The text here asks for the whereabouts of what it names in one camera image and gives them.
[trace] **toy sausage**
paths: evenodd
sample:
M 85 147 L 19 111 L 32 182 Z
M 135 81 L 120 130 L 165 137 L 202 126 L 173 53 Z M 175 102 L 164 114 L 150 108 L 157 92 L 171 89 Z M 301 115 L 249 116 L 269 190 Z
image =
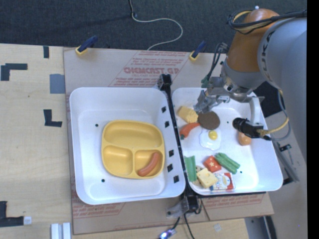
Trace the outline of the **toy sausage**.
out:
M 190 132 L 193 128 L 195 128 L 195 127 L 197 127 L 197 126 L 199 126 L 199 125 L 200 125 L 200 124 L 199 124 L 198 122 L 192 122 L 192 123 L 188 123 L 188 124 L 184 125 L 184 126 L 180 129 L 180 131 L 179 131 L 179 136 L 180 136 L 180 138 L 183 140 L 184 138 L 188 137 L 189 132 Z
M 138 175 L 144 177 L 148 175 L 157 165 L 160 160 L 160 154 L 158 152 L 154 152 L 152 158 L 148 165 L 138 171 Z

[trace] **dark gray carpet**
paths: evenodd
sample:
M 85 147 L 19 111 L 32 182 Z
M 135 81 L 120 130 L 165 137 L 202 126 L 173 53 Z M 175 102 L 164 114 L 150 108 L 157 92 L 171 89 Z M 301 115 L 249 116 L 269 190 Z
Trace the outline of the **dark gray carpet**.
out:
M 279 14 L 307 8 L 307 0 L 132 0 L 140 20 L 172 18 L 184 34 L 154 50 L 192 51 L 205 40 L 205 52 L 220 42 L 231 44 L 235 32 L 229 14 L 242 8 L 268 8 Z M 96 48 L 148 49 L 174 39 L 180 29 L 169 21 L 138 23 L 130 17 L 128 0 L 0 0 L 0 43 L 79 46 L 96 35 Z M 267 117 L 280 110 L 276 90 L 265 83 L 256 91 Z

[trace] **black cable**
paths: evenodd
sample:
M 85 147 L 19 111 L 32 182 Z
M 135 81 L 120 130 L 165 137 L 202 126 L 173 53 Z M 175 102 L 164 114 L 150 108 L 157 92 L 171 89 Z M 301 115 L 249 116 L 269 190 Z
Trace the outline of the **black cable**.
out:
M 179 220 L 180 220 L 180 217 L 178 217 L 177 221 L 175 222 L 174 226 L 171 228 L 172 229 L 175 229 L 179 223 Z
M 198 210 L 198 212 L 197 212 L 197 211 L 194 211 L 194 213 L 198 215 L 198 214 L 200 214 L 200 212 L 201 212 L 202 209 L 203 209 L 203 201 L 200 200 L 199 210 Z
M 187 218 L 186 218 L 186 213 L 184 213 L 184 219 L 185 219 L 185 223 L 186 223 L 186 225 L 188 227 L 188 231 L 190 233 L 190 236 L 192 237 L 192 239 L 195 239 L 193 234 L 192 234 L 192 232 L 191 232 L 191 230 L 190 230 L 190 227 L 189 227 L 189 224 L 188 224 L 188 221 L 187 221 Z
M 270 18 L 266 18 L 266 19 L 262 19 L 262 20 L 257 20 L 257 21 L 253 21 L 253 22 L 247 22 L 247 23 L 235 23 L 235 20 L 247 13 L 252 12 L 253 10 L 251 9 L 245 9 L 245 10 L 240 10 L 237 11 L 235 13 L 233 13 L 232 15 L 230 15 L 227 19 L 227 24 L 234 30 L 240 32 L 241 34 L 249 34 L 252 31 L 258 29 L 258 28 L 262 28 L 265 27 L 269 24 L 274 23 L 275 21 L 281 20 L 281 19 L 287 19 L 287 18 L 298 18 L 298 17 L 307 17 L 307 10 L 301 10 L 301 11 L 293 11 L 293 12 L 288 12 L 282 15 L 278 15 L 278 16 L 273 16 Z M 243 28 L 251 28 L 249 31 L 247 32 L 242 32 Z
M 208 72 L 206 78 L 207 80 L 209 80 L 214 68 L 216 67 L 218 61 L 219 61 L 219 58 L 220 58 L 220 54 L 221 53 L 227 53 L 228 51 L 228 46 L 226 43 L 218 43 L 216 48 L 215 48 L 215 53 L 214 53 L 214 58 L 213 58 L 213 64 L 211 66 L 211 69 L 210 71 Z

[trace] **white plastic tray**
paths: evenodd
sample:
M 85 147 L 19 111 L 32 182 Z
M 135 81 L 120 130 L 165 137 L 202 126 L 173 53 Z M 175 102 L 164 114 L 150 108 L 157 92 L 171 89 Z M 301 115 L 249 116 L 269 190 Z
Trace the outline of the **white plastic tray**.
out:
M 181 106 L 193 108 L 197 103 L 197 98 L 201 88 L 180 88 L 173 92 L 172 102 L 176 114 L 177 127 L 180 129 L 186 122 L 177 115 Z M 233 190 L 214 190 L 204 189 L 196 186 L 192 182 L 192 189 L 200 195 L 221 195 L 221 194 L 241 194 L 257 193 L 278 190 L 283 183 L 283 176 L 277 160 L 277 156 L 271 141 L 260 138 L 252 139 L 250 145 L 241 146 L 238 142 L 237 133 L 232 122 L 235 118 L 250 119 L 249 103 L 240 103 L 231 100 L 227 104 L 220 104 L 213 108 L 220 118 L 218 129 L 221 133 L 221 143 L 217 150 L 203 147 L 199 143 L 199 135 L 202 127 L 194 128 L 189 136 L 181 140 L 182 153 L 186 157 L 195 156 L 196 165 L 204 167 L 203 162 L 211 155 L 218 152 L 227 154 L 230 158 L 237 161 L 241 166 L 238 172 L 233 175 L 235 189 Z M 267 129 L 263 114 L 260 115 L 260 122 Z
M 155 88 L 79 88 L 70 95 L 70 112 L 76 192 L 83 202 L 97 205 L 170 198 L 184 191 L 185 178 L 164 93 Z M 104 126 L 113 120 L 148 122 L 159 128 L 165 143 L 160 175 L 130 179 L 106 171 L 101 137 Z

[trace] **cardboard sheet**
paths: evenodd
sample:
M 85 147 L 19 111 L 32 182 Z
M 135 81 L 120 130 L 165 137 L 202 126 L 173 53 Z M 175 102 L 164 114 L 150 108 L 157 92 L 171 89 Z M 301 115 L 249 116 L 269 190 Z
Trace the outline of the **cardboard sheet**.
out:
M 181 87 L 200 87 L 209 72 L 213 54 L 200 53 L 196 61 L 188 52 L 136 51 L 93 49 L 79 56 L 75 48 L 64 49 L 65 92 L 68 120 L 68 139 L 72 189 L 73 232 L 86 234 L 171 226 L 175 220 L 166 217 L 166 209 L 179 198 L 138 201 L 130 203 L 87 205 L 76 194 L 69 96 L 80 87 L 154 87 L 161 74 L 171 74 L 171 90 Z M 220 65 L 213 76 L 219 76 Z M 224 196 L 203 199 L 204 209 L 189 217 L 189 222 L 217 221 L 273 214 L 268 193 L 243 196 Z

